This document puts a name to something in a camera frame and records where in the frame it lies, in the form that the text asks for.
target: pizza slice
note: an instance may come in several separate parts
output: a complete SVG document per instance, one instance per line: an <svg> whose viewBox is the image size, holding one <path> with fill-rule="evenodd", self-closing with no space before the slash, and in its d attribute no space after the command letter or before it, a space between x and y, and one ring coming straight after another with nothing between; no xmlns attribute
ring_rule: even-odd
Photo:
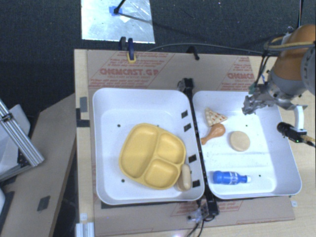
<svg viewBox="0 0 316 237"><path fill-rule="evenodd" d="M206 107L205 109L205 117L208 126L212 126L214 124L221 123L227 120L227 117L225 115L214 112L208 107Z"/></svg>

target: yellow plate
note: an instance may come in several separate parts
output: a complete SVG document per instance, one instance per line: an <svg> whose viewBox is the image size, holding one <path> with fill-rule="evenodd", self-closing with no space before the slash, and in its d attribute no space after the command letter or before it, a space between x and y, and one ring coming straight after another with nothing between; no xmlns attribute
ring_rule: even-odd
<svg viewBox="0 0 316 237"><path fill-rule="evenodd" d="M164 190L179 178L186 158L183 142L152 124L138 124L130 131L119 156L119 167L129 178Z"/></svg>

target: gray square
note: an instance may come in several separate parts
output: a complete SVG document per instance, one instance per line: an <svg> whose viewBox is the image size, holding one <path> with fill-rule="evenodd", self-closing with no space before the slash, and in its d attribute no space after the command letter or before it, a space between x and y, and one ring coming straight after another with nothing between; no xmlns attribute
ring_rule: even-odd
<svg viewBox="0 0 316 237"><path fill-rule="evenodd" d="M133 38L138 43L155 43L149 0L126 0L120 15L111 7L121 0L81 0L81 27L84 40L119 41Z"/></svg>

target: blue bottle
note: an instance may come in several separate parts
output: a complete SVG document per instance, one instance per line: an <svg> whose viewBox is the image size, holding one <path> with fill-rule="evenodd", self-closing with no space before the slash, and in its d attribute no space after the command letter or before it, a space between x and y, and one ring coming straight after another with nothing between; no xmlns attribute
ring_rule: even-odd
<svg viewBox="0 0 316 237"><path fill-rule="evenodd" d="M238 184L238 183L249 183L251 181L250 176L241 176L236 172L227 171L215 171L213 173L214 184Z"/></svg>

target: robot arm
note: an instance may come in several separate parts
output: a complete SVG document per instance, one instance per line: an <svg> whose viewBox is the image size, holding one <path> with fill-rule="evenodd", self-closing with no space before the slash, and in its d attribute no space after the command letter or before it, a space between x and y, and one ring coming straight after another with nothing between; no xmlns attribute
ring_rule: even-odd
<svg viewBox="0 0 316 237"><path fill-rule="evenodd" d="M304 25L292 34L272 41L282 39L281 45L265 45L267 57L263 56L258 78L250 87L251 96L246 96L242 108L245 115L274 104L285 110L293 110L295 126L282 123L277 129L283 136L295 142L307 143L310 142L307 139L311 139L303 129L303 110L307 106L294 105L291 100L307 89L315 95L315 32L315 25ZM264 84L258 84L271 51L280 51L279 56L269 72L268 80Z"/></svg>

